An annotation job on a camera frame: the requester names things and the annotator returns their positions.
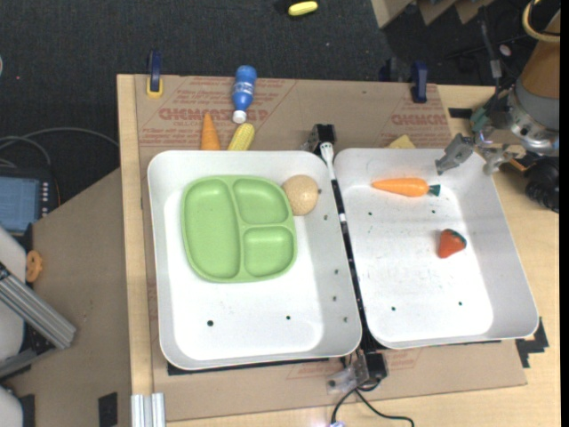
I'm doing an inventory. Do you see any orange pretzel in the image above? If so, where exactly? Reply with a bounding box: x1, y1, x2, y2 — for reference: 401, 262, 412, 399
24, 250, 44, 284

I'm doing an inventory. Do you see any yellow oval toy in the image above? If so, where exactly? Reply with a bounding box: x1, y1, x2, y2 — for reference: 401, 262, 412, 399
287, 0, 320, 18

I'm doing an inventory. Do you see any brown cardboard board red print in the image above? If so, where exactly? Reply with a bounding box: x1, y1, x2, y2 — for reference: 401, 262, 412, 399
132, 74, 541, 423

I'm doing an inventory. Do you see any yellow cheese wedge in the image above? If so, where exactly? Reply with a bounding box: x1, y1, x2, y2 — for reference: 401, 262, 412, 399
384, 133, 417, 150

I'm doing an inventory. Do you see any orange carrot with green top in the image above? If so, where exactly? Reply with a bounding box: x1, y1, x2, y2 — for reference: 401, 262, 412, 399
371, 176, 442, 198

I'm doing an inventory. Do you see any white plastic tray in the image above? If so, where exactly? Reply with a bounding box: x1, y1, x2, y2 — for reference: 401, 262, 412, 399
146, 149, 364, 371
332, 147, 541, 351

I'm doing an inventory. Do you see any thin black and white rod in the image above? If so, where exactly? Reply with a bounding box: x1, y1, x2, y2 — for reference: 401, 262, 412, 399
319, 141, 373, 356

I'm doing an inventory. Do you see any yellow corn cob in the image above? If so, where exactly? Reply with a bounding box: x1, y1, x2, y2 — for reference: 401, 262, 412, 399
226, 122, 257, 152

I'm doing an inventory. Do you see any beige round bread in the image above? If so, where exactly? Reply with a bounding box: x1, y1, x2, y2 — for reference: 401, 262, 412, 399
281, 173, 321, 217

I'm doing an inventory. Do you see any green divided plate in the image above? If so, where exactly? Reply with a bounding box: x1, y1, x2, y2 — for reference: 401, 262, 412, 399
179, 174, 299, 285

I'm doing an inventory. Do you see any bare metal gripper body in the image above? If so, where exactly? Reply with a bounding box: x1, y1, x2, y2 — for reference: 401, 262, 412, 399
474, 120, 560, 165

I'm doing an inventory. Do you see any blue bottle with white cap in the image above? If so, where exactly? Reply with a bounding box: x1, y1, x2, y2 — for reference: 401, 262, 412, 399
230, 64, 259, 125

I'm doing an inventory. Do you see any red strawberry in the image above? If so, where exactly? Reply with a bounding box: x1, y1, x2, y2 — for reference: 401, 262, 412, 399
436, 228, 469, 260

